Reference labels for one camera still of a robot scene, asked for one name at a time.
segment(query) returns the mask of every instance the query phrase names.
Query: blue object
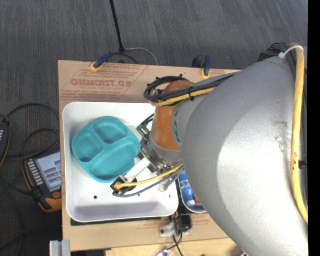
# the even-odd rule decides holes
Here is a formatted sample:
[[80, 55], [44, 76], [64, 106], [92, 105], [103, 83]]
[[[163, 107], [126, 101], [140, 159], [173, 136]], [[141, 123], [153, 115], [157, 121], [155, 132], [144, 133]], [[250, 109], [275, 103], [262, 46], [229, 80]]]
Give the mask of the blue object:
[[135, 166], [140, 141], [120, 120], [102, 117], [81, 129], [72, 139], [73, 155], [96, 181], [112, 183]]
[[96, 63], [93, 65], [95, 69], [99, 68], [103, 63], [108, 61], [112, 55], [114, 55], [111, 51], [108, 52], [107, 54], [103, 55], [100, 59], [96, 61]]
[[188, 207], [194, 207], [196, 205], [196, 201], [194, 199], [194, 191], [189, 184], [188, 177], [185, 171], [180, 174], [179, 183], [186, 205]]
[[205, 58], [204, 58], [204, 65], [203, 65], [204, 75], [205, 75], [205, 76], [208, 76], [208, 75], [209, 75], [210, 66], [211, 66], [211, 58], [210, 58], [209, 55], [207, 55], [207, 56], [205, 56]]

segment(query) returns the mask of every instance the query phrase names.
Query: black power cord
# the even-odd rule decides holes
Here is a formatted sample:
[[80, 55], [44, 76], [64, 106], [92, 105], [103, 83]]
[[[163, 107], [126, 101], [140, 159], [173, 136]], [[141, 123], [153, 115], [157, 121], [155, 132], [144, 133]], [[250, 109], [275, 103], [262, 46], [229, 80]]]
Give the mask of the black power cord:
[[135, 58], [131, 57], [131, 56], [128, 55], [128, 54], [124, 54], [124, 53], [113, 53], [112, 56], [124, 56], [124, 57], [127, 57], [127, 58], [129, 58], [130, 60], [132, 60], [135, 64], [139, 65], [139, 62], [138, 62]]
[[[47, 108], [49, 109], [50, 111], [52, 111], [55, 116], [57, 117], [58, 121], [60, 119], [59, 117], [59, 114], [58, 112], [53, 109], [52, 107], [48, 106], [48, 105], [45, 105], [45, 104], [42, 104], [42, 103], [38, 103], [38, 102], [30, 102], [30, 103], [25, 103], [25, 104], [22, 104], [18, 107], [16, 107], [15, 109], [13, 109], [12, 111], [10, 111], [7, 115], [4, 115], [4, 114], [0, 114], [0, 117], [3, 117], [2, 120], [0, 120], [1, 122], [4, 122], [6, 123], [8, 126], [10, 125], [10, 118], [9, 116], [12, 115], [14, 112], [16, 112], [17, 110], [21, 109], [21, 108], [24, 108], [24, 107], [28, 107], [28, 106], [41, 106], [41, 107], [44, 107], [44, 108]], [[35, 152], [35, 153], [32, 153], [32, 154], [29, 154], [29, 155], [25, 155], [23, 156], [23, 152], [24, 152], [24, 149], [25, 149], [25, 146], [28, 142], [28, 140], [30, 139], [30, 137], [32, 137], [34, 134], [36, 133], [39, 133], [41, 131], [52, 131], [54, 133], [57, 134], [57, 138], [55, 139], [55, 141], [49, 146], [49, 147], [46, 147], [42, 150], [39, 150], [38, 152]], [[13, 155], [13, 156], [7, 156], [6, 157], [6, 160], [11, 160], [11, 161], [23, 161], [25, 159], [28, 159], [30, 157], [34, 157], [34, 156], [37, 156], [37, 155], [40, 155], [41, 153], [44, 153], [45, 151], [47, 151], [49, 148], [51, 148], [56, 142], [58, 142], [60, 136], [59, 136], [59, 131], [56, 130], [56, 129], [52, 129], [52, 128], [41, 128], [41, 129], [38, 129], [38, 130], [35, 130], [33, 131], [32, 133], [30, 133], [24, 143], [22, 144], [22, 147], [21, 147], [21, 151], [20, 151], [20, 155]], [[20, 243], [19, 243], [19, 247], [18, 247], [18, 250], [16, 252], [16, 255], [20, 255], [21, 253], [21, 250], [22, 250], [22, 246], [23, 246], [23, 242], [24, 242], [24, 235], [26, 233], [30, 233], [30, 232], [36, 232], [36, 231], [40, 231], [43, 229], [44, 226], [36, 226], [36, 227], [32, 227], [32, 228], [25, 228], [25, 225], [23, 223], [23, 216], [22, 216], [22, 213], [18, 207], [18, 205], [16, 204], [16, 202], [14, 201], [14, 199], [12, 198], [12, 196], [10, 195], [10, 193], [8, 192], [8, 189], [11, 189], [13, 191], [16, 191], [17, 193], [23, 195], [23, 196], [29, 196], [28, 194], [25, 194], [23, 193], [22, 191], [19, 191], [17, 189], [15, 189], [14, 187], [12, 187], [12, 184], [17, 180], [18, 178], [16, 178], [12, 183], [8, 183], [6, 181], [6, 179], [1, 175], [0, 173], [0, 186], [3, 188], [4, 190], [4, 193], [1, 195], [0, 197], [0, 200], [2, 200], [3, 198], [3, 195], [5, 195], [11, 205], [13, 205], [14, 209], [15, 209], [15, 212], [17, 213], [18, 215], [18, 223], [19, 223], [19, 229], [21, 230], [20, 232], [18, 232], [14, 237], [10, 238], [8, 241], [6, 241], [4, 244], [0, 244], [0, 250], [4, 249], [5, 247], [7, 247], [10, 243], [12, 243], [13, 241], [15, 241], [17, 238], [21, 237], [20, 239]]]
[[185, 79], [182, 77], [182, 75], [180, 76], [165, 76], [162, 78], [157, 77], [156, 80], [150, 84], [147, 84], [147, 88], [145, 89], [143, 96], [146, 100], [148, 101], [152, 101], [155, 103], [158, 103], [159, 101], [167, 101], [169, 99], [173, 99], [176, 97], [181, 97], [184, 95], [190, 95], [191, 93], [195, 93], [198, 91], [202, 91], [202, 90], [206, 90], [206, 89], [211, 89], [211, 88], [215, 88], [217, 86], [219, 86], [220, 84], [222, 84], [224, 81], [228, 80], [229, 78], [233, 77], [235, 74], [229, 74], [226, 75], [218, 80], [209, 82], [207, 84], [204, 85], [199, 85], [199, 86], [192, 86], [190, 88], [187, 89], [180, 89], [180, 90], [174, 90], [174, 91], [169, 91], [169, 92], [165, 92], [165, 93], [158, 93], [158, 94], [153, 94], [152, 92], [159, 86], [163, 85], [163, 84], [168, 84], [168, 83], [172, 83], [175, 81], [189, 81], [188, 79]]
[[114, 21], [114, 25], [115, 25], [116, 35], [118, 37], [118, 42], [119, 42], [119, 51], [121, 53], [123, 53], [125, 51], [125, 48], [124, 48], [124, 45], [123, 45], [122, 39], [121, 39], [121, 34], [120, 34], [119, 23], [118, 23], [118, 19], [117, 19], [114, 0], [110, 0], [110, 5], [111, 5], [111, 10], [112, 10], [112, 15], [113, 15], [113, 21]]
[[182, 239], [183, 239], [183, 233], [181, 232], [180, 233], [180, 239], [179, 239], [179, 241], [177, 242], [177, 240], [176, 240], [176, 238], [175, 238], [175, 236], [173, 236], [173, 240], [174, 240], [174, 243], [175, 243], [175, 245], [174, 246], [171, 246], [170, 248], [168, 248], [168, 249], [166, 249], [166, 250], [171, 250], [171, 249], [173, 249], [173, 248], [177, 248], [178, 249], [178, 251], [179, 251], [179, 253], [180, 253], [180, 255], [181, 256], [183, 256], [183, 254], [182, 254], [182, 252], [181, 252], [181, 250], [180, 250], [180, 248], [179, 248], [179, 245], [181, 244], [181, 242], [182, 242]]

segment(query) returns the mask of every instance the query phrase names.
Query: black cable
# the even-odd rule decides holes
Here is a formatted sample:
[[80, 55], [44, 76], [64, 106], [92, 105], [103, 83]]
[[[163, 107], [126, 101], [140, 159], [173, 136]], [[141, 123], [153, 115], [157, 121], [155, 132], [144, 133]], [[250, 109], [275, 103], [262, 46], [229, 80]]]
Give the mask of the black cable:
[[[15, 183], [18, 179], [19, 179], [19, 177], [20, 177], [20, 175], [18, 176], [18, 177], [15, 177], [15, 179], [13, 180], [13, 182], [11, 182], [11, 183], [8, 183], [10, 186], [12, 186], [12, 184], [13, 183]], [[1, 195], [0, 195], [0, 201], [1, 201], [1, 199], [3, 198], [5, 196], [5, 193], [2, 193]]]
[[[57, 120], [59, 121], [60, 120], [60, 116], [59, 116], [59, 113], [53, 109], [52, 107], [50, 106], [47, 106], [45, 104], [42, 104], [42, 103], [37, 103], [37, 102], [30, 102], [30, 103], [25, 103], [25, 104], [22, 104], [18, 107], [16, 107], [15, 109], [13, 109], [12, 111], [10, 111], [7, 115], [3, 115], [3, 114], [0, 114], [0, 117], [4, 117], [4, 120], [1, 120], [1, 122], [6, 122], [7, 125], [10, 124], [10, 118], [9, 116], [12, 115], [14, 112], [16, 112], [17, 110], [23, 108], [23, 107], [27, 107], [27, 106], [42, 106], [42, 107], [45, 107], [47, 109], [49, 109], [50, 111], [52, 111], [55, 116], [57, 117]], [[27, 155], [27, 156], [24, 156], [22, 157], [22, 154], [23, 154], [23, 150], [29, 140], [29, 138], [34, 135], [35, 133], [38, 133], [38, 132], [41, 132], [41, 131], [53, 131], [57, 134], [57, 138], [56, 140], [49, 146], [49, 147], [46, 147], [45, 149], [42, 149], [36, 153], [33, 153], [33, 154], [30, 154], [30, 155]], [[28, 158], [31, 158], [31, 157], [34, 157], [34, 156], [37, 156], [41, 153], [44, 153], [45, 151], [47, 151], [49, 148], [51, 148], [56, 142], [58, 142], [60, 138], [60, 133], [58, 130], [56, 129], [52, 129], [52, 128], [41, 128], [41, 129], [38, 129], [38, 130], [35, 130], [33, 131], [32, 133], [30, 133], [27, 138], [25, 139], [24, 143], [22, 144], [22, 147], [21, 147], [21, 152], [20, 152], [20, 155], [16, 155], [16, 156], [7, 156], [6, 157], [6, 160], [8, 158], [11, 158], [11, 160], [25, 160], [25, 159], [28, 159]], [[16, 202], [13, 200], [13, 198], [11, 197], [9, 191], [7, 189], [12, 189], [18, 193], [20, 193], [21, 195], [23, 196], [29, 196], [25, 193], [23, 193], [22, 191], [19, 191], [18, 189], [15, 189], [14, 187], [11, 186], [10, 183], [8, 183], [4, 177], [2, 177], [2, 175], [0, 174], [0, 185], [1, 187], [3, 188], [4, 190], [4, 193], [3, 195], [6, 195], [7, 198], [9, 199], [9, 201], [11, 202], [11, 204], [14, 206], [15, 208], [15, 211], [18, 215], [18, 222], [19, 222], [19, 225], [20, 225], [20, 229], [22, 230], [21, 232], [19, 232], [17, 235], [15, 235], [13, 238], [11, 238], [9, 241], [7, 241], [5, 244], [3, 244], [1, 247], [0, 247], [0, 250], [2, 250], [4, 247], [6, 247], [7, 245], [9, 245], [12, 241], [14, 241], [16, 238], [21, 237], [21, 240], [20, 240], [20, 245], [18, 247], [18, 251], [17, 251], [17, 255], [20, 255], [21, 253], [21, 249], [22, 249], [22, 246], [23, 246], [23, 242], [24, 242], [24, 237], [23, 237], [23, 234], [26, 233], [26, 232], [29, 232], [29, 231], [32, 231], [32, 230], [35, 230], [35, 229], [39, 229], [39, 227], [33, 227], [33, 228], [29, 228], [29, 229], [25, 229], [24, 227], [24, 223], [23, 223], [23, 216], [22, 216], [22, 213], [20, 212], [19, 210], [19, 207], [18, 205], [16, 204]]]
[[174, 242], [175, 242], [176, 248], [178, 249], [180, 255], [183, 256], [183, 254], [182, 254], [182, 252], [181, 252], [181, 250], [180, 250], [180, 247], [179, 247], [179, 244], [180, 244], [181, 241], [182, 241], [182, 232], [181, 232], [181, 238], [180, 238], [181, 241], [180, 241], [180, 243], [177, 243], [177, 240], [176, 240], [175, 236], [173, 236], [173, 240], [174, 240]]
[[7, 116], [4, 115], [4, 114], [0, 114], [0, 117], [3, 117], [3, 118], [4, 118], [4, 119], [0, 120], [0, 122], [5, 123], [7, 126], [10, 125], [9, 117], [7, 117]]
[[[48, 110], [52, 111], [54, 113], [54, 115], [56, 116], [58, 122], [60, 120], [60, 116], [59, 116], [59, 113], [58, 111], [56, 111], [54, 108], [46, 105], [46, 104], [43, 104], [43, 103], [39, 103], [39, 102], [28, 102], [28, 103], [25, 103], [25, 104], [21, 104], [19, 106], [17, 106], [16, 108], [14, 108], [13, 110], [11, 110], [7, 115], [6, 117], [8, 118], [8, 120], [10, 121], [9, 117], [15, 113], [17, 110], [19, 109], [22, 109], [22, 108], [25, 108], [25, 107], [29, 107], [29, 106], [40, 106], [40, 107], [44, 107], [44, 108], [47, 108]], [[57, 134], [57, 137], [56, 139], [54, 140], [54, 142], [52, 144], [50, 144], [48, 147], [44, 148], [44, 149], [41, 149], [40, 151], [38, 152], [35, 152], [35, 153], [32, 153], [32, 154], [29, 154], [29, 155], [25, 155], [25, 156], [22, 156], [22, 153], [20, 154], [17, 154], [17, 155], [7, 155], [6, 156], [6, 160], [9, 160], [9, 161], [23, 161], [23, 160], [26, 160], [28, 158], [32, 158], [32, 157], [35, 157], [35, 156], [38, 156], [44, 152], [46, 152], [48, 149], [50, 149], [55, 143], [58, 142], [58, 140], [60, 139], [60, 133], [57, 129], [53, 129], [53, 128], [41, 128], [41, 129], [38, 129], [38, 130], [35, 130], [33, 131], [32, 133], [30, 133], [26, 140], [24, 141], [23, 143], [23, 147], [26, 145], [28, 139], [33, 135], [33, 134], [36, 134], [38, 132], [41, 132], [41, 131], [51, 131], [51, 132], [54, 132]]]
[[144, 98], [146, 100], [149, 100], [149, 101], [153, 101], [153, 102], [159, 102], [159, 100], [160, 101], [166, 101], [166, 100], [169, 100], [169, 99], [172, 99], [172, 98], [181, 97], [181, 96], [188, 95], [188, 94], [191, 94], [191, 93], [195, 93], [195, 92], [198, 92], [198, 91], [202, 91], [202, 90], [205, 90], [205, 89], [215, 88], [215, 87], [219, 86], [220, 84], [222, 84], [224, 81], [226, 81], [229, 78], [233, 77], [234, 75], [235, 75], [235, 73], [232, 73], [232, 74], [224, 76], [224, 77], [222, 77], [222, 78], [220, 78], [218, 80], [209, 82], [207, 84], [200, 85], [200, 86], [194, 86], [191, 89], [186, 88], [186, 89], [180, 89], [180, 90], [174, 90], [174, 91], [170, 91], [170, 92], [165, 92], [165, 93], [162, 93], [160, 95], [151, 95], [151, 92], [153, 90], [155, 90], [156, 87], [158, 87], [160, 85], [163, 85], [163, 84], [166, 84], [166, 83], [169, 83], [169, 82], [173, 82], [173, 81], [177, 81], [177, 80], [188, 81], [187, 79], [182, 78], [182, 77], [181, 77], [181, 79], [177, 79], [177, 76], [166, 76], [166, 77], [163, 77], [163, 78], [158, 78], [153, 83], [148, 84], [148, 86], [147, 86], [146, 90], [144, 91], [143, 95], [144, 95]]
[[56, 138], [55, 140], [47, 147], [35, 152], [35, 153], [31, 153], [31, 154], [28, 154], [28, 155], [24, 155], [22, 153], [20, 153], [19, 155], [10, 155], [10, 156], [7, 156], [7, 160], [9, 161], [23, 161], [23, 160], [26, 160], [26, 159], [29, 159], [29, 158], [34, 158], [46, 151], [48, 151], [50, 148], [52, 148], [60, 139], [60, 133], [58, 130], [56, 129], [53, 129], [53, 128], [40, 128], [40, 129], [37, 129], [33, 132], [31, 132], [25, 139], [24, 143], [23, 143], [23, 146], [22, 146], [22, 150], [25, 148], [28, 140], [36, 133], [39, 133], [39, 132], [42, 132], [42, 131], [51, 131], [51, 132], [54, 132], [56, 134]]
[[58, 121], [60, 120], [58, 111], [56, 111], [54, 108], [52, 108], [52, 107], [50, 107], [50, 106], [48, 106], [46, 104], [39, 103], [39, 102], [28, 102], [28, 103], [21, 104], [21, 105], [17, 106], [16, 108], [14, 108], [13, 110], [11, 110], [6, 116], [9, 117], [10, 115], [12, 115], [17, 110], [19, 110], [21, 108], [24, 108], [24, 107], [28, 107], [28, 106], [41, 106], [41, 107], [47, 108], [47, 109], [49, 109], [50, 111], [52, 111], [55, 114], [55, 116], [57, 117]]
[[154, 119], [153, 117], [155, 116], [155, 114], [153, 113], [152, 115], [148, 116], [141, 124], [145, 125], [145, 124], [149, 124], [150, 122], [152, 122]]
[[123, 53], [125, 51], [125, 48], [124, 48], [124, 45], [122, 44], [122, 40], [121, 40], [120, 29], [119, 29], [114, 0], [110, 0], [110, 5], [111, 5], [111, 10], [112, 10], [112, 15], [113, 15], [113, 21], [115, 24], [116, 35], [118, 37], [118, 42], [119, 42], [119, 51]]
[[171, 246], [171, 247], [170, 247], [170, 248], [168, 248], [167, 250], [169, 251], [169, 250], [171, 250], [171, 249], [173, 249], [173, 248], [177, 247], [177, 249], [178, 249], [178, 251], [179, 251], [180, 255], [181, 255], [181, 256], [183, 256], [183, 254], [182, 254], [182, 252], [181, 252], [181, 250], [180, 250], [180, 248], [179, 248], [179, 245], [181, 244], [182, 239], [183, 239], [183, 233], [182, 233], [182, 232], [180, 233], [180, 239], [179, 239], [179, 241], [178, 241], [178, 242], [177, 242], [177, 240], [176, 240], [175, 236], [173, 235], [173, 240], [174, 240], [175, 245]]
[[114, 56], [114, 55], [118, 55], [118, 56], [125, 56], [125, 57], [127, 57], [127, 58], [129, 58], [129, 59], [133, 60], [135, 64], [138, 64], [138, 65], [139, 65], [139, 62], [138, 62], [135, 58], [133, 58], [133, 57], [131, 57], [131, 56], [127, 55], [127, 54], [124, 54], [124, 53], [113, 53], [113, 55], [112, 55], [112, 56]]
[[[20, 224], [20, 229], [22, 230], [21, 232], [23, 233], [23, 230], [25, 229], [24, 227], [24, 223], [23, 223], [23, 218], [22, 218], [22, 214], [19, 210], [19, 207], [18, 205], [16, 204], [16, 202], [13, 200], [13, 198], [11, 197], [11, 195], [9, 194], [9, 192], [7, 191], [5, 185], [4, 185], [4, 178], [0, 175], [0, 185], [2, 186], [3, 190], [4, 190], [4, 193], [6, 194], [7, 198], [10, 200], [11, 204], [14, 206], [15, 208], [15, 211], [16, 213], [18, 214], [18, 220], [19, 220], [19, 224]], [[9, 242], [6, 242], [4, 245], [2, 245], [0, 247], [0, 250], [4, 247], [6, 247], [9, 243], [11, 243], [14, 239], [16, 239], [17, 236], [15, 236], [13, 239], [11, 239]], [[20, 241], [20, 246], [19, 246], [19, 249], [18, 249], [18, 253], [17, 255], [20, 254], [20, 251], [21, 251], [21, 248], [22, 248], [22, 244], [23, 244], [23, 237]]]

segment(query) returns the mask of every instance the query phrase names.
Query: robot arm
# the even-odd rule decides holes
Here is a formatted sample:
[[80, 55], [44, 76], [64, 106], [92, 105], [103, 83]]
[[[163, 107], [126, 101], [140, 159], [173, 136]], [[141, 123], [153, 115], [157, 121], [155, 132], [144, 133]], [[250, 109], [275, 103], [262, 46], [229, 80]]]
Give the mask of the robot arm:
[[[209, 94], [157, 107], [149, 152], [166, 166], [183, 162], [204, 208], [249, 256], [309, 255], [308, 224], [291, 184], [290, 63], [277, 54], [231, 77], [175, 81], [168, 91], [217, 81]], [[305, 152], [302, 143], [300, 156], [307, 163]]]

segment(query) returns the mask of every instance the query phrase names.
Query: gray carpet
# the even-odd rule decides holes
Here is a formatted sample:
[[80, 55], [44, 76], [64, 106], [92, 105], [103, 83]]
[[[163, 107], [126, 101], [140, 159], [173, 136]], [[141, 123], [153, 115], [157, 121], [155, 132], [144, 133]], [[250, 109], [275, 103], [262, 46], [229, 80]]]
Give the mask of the gray carpet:
[[[146, 48], [162, 66], [191, 67], [198, 55], [210, 55], [212, 68], [245, 69], [273, 43], [308, 46], [307, 0], [116, 0], [115, 9], [124, 47]], [[58, 60], [94, 61], [118, 49], [108, 0], [0, 0], [0, 114], [28, 102], [58, 110]], [[145, 51], [126, 53], [140, 64], [155, 64]], [[133, 63], [123, 56], [111, 61], [120, 59]], [[11, 156], [32, 131], [59, 128], [53, 113], [38, 106], [11, 119]], [[52, 132], [40, 132], [25, 152], [54, 139]], [[0, 174], [28, 192], [19, 161], [7, 159]], [[16, 207], [0, 187], [0, 248], [22, 230], [42, 229], [25, 232], [0, 255], [49, 255], [49, 241], [61, 239], [61, 213], [46, 214], [27, 195], [7, 191]]]

